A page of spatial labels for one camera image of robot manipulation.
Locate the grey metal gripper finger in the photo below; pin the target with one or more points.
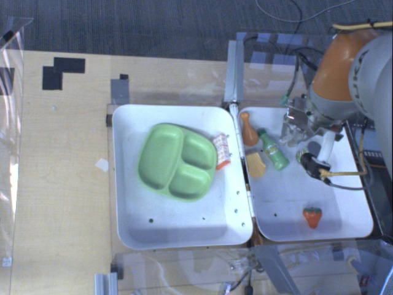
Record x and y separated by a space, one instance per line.
299 137
287 134

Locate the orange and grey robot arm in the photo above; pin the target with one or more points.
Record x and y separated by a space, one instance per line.
337 69

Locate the yellow toy bread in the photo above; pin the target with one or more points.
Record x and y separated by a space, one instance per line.
256 165

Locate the green divided plate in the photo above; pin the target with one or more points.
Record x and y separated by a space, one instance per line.
172 161

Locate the white plastic tray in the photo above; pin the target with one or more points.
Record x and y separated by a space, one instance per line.
291 192
184 223

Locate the orange toy strawberry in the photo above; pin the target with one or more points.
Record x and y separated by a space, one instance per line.
312 217

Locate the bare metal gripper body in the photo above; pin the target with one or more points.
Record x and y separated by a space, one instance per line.
302 113

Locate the black cylinder on white bracket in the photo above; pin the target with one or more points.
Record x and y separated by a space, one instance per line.
313 164

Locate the orange and white carton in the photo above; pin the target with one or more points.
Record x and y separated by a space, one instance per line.
222 151

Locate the thin black and white rod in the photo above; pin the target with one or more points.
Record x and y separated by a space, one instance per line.
234 111

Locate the orange bottle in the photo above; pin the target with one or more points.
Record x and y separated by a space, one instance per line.
249 134

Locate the green bottle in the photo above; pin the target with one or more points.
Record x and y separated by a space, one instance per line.
273 152

